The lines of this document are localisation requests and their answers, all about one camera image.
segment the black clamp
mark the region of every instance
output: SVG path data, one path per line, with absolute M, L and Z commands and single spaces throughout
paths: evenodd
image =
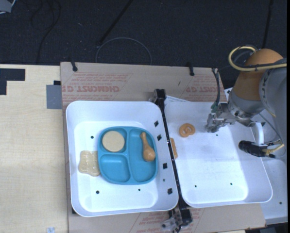
M 72 70 L 73 70 L 74 72 L 78 71 L 78 68 L 76 67 L 74 61 L 71 61 L 71 65 L 72 65 Z
M 194 76 L 193 66 L 192 66 L 191 62 L 188 61 L 187 64 L 186 64 L 185 66 L 186 66 L 186 67 L 189 67 L 190 76 Z

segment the black tape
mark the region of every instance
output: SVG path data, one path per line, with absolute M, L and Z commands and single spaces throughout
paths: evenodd
M 54 80 L 53 85 L 61 85 L 61 82 L 59 80 Z
M 7 95 L 7 81 L 25 81 L 25 69 L 0 68 L 0 95 Z

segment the blue divided plate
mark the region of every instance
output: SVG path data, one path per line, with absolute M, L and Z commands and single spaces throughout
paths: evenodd
M 118 152 L 110 152 L 102 145 L 103 136 L 109 131 L 119 132 L 125 140 L 124 147 Z M 155 159 L 147 162 L 143 159 L 143 143 L 140 138 L 146 133 L 147 142 L 155 151 Z M 104 129 L 98 140 L 98 163 L 101 175 L 115 184 L 145 184 L 156 177 L 158 155 L 154 138 L 142 128 L 111 127 Z

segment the yellow cable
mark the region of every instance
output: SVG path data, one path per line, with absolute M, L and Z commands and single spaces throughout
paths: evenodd
M 233 63 L 231 57 L 232 57 L 232 55 L 234 54 L 235 51 L 240 50 L 240 49 L 249 49 L 249 50 L 252 50 L 253 52 L 256 51 L 255 48 L 249 47 L 249 46 L 243 46 L 243 47 L 238 47 L 238 48 L 233 49 L 229 53 L 228 61 L 229 61 L 229 64 L 233 68 L 235 68 L 236 70 L 250 72 L 250 71 L 259 71 L 259 70 L 272 69 L 272 68 L 281 68 L 281 67 L 286 67 L 287 66 L 287 63 L 283 63 L 283 64 L 277 64 L 277 65 L 264 66 L 264 67 L 249 67 L 249 68 L 239 67 L 239 66 L 237 66 L 237 65 L 235 65 Z
M 277 146 L 274 149 L 264 149 L 263 151 L 266 152 L 267 155 L 279 150 L 280 148 L 284 147 L 284 144 L 281 144 L 280 146 Z

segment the toy pretzel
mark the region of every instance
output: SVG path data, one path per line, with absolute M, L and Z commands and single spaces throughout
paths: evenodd
M 179 128 L 179 134 L 182 137 L 188 137 L 190 135 L 193 135 L 195 133 L 195 128 L 190 123 L 185 123 Z

